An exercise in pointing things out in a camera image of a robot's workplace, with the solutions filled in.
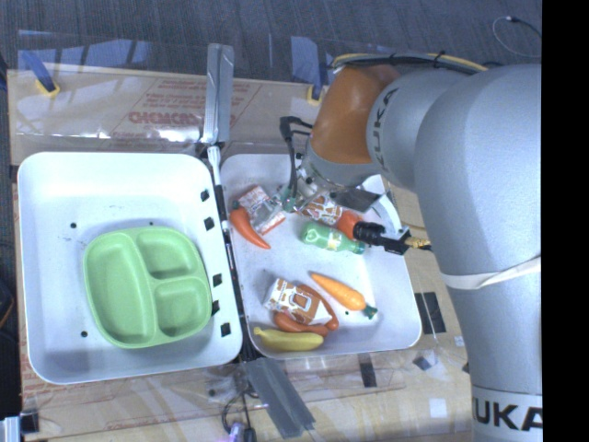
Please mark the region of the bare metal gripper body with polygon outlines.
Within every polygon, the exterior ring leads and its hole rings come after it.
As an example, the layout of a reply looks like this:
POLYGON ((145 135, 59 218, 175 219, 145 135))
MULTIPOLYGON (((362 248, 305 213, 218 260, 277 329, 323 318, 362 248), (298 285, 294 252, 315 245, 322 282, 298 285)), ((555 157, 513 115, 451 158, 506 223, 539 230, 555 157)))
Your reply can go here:
POLYGON ((295 173, 296 206, 306 206, 318 197, 325 197, 329 200, 334 200, 337 197, 338 192, 336 190, 329 190, 325 185, 317 183, 313 177, 307 174, 304 168, 297 168, 295 173))

